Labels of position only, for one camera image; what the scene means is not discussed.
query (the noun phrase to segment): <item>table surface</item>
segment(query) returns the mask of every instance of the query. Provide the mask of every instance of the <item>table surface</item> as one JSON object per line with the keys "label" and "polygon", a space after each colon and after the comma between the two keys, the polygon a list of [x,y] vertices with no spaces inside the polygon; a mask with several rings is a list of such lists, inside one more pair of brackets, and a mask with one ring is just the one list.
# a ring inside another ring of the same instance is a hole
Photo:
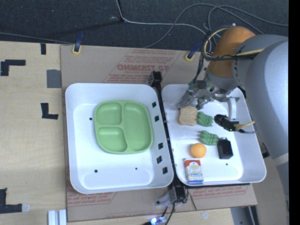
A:
{"label": "table surface", "polygon": [[[60,70],[60,45],[0,42],[0,61],[26,60],[10,66],[0,77],[0,189],[7,188],[6,204],[29,204],[30,211],[0,214],[0,225],[47,224],[49,210],[66,209],[65,156],[61,88],[47,88],[46,71]],[[57,120],[41,119],[41,103]],[[141,225],[151,216],[72,222],[74,225]],[[176,212],[169,224],[233,225],[230,208]]]}

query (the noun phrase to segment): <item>orange fruit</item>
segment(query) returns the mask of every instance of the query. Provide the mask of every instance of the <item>orange fruit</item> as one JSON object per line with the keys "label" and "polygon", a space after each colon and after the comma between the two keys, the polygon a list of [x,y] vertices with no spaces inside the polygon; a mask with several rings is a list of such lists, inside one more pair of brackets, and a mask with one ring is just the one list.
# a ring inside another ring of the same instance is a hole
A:
{"label": "orange fruit", "polygon": [[191,154],[195,158],[202,158],[206,154],[206,146],[202,143],[195,143],[191,146]]}

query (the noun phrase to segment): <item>black fabric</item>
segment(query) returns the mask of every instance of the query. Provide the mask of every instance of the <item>black fabric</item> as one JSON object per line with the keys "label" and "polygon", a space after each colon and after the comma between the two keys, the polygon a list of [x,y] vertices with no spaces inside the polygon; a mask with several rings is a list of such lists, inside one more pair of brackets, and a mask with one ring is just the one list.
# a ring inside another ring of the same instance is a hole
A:
{"label": "black fabric", "polygon": [[[274,23],[289,22],[289,0],[120,0],[124,18],[141,23],[173,23],[180,12],[197,3],[233,6]],[[147,47],[170,28],[124,22],[116,0],[1,0],[0,8],[0,32],[53,40],[0,34],[2,41],[75,43],[78,32],[82,31],[83,45]],[[208,26],[208,14],[212,9],[213,6],[208,5],[191,7],[178,23],[188,23],[206,31],[204,25]],[[248,21],[262,33],[288,36],[287,27],[262,22],[232,8],[223,9]],[[223,10],[216,9],[211,13],[212,29],[232,23],[259,34]],[[194,28],[175,26],[151,48],[191,50],[203,38],[204,34]]]}

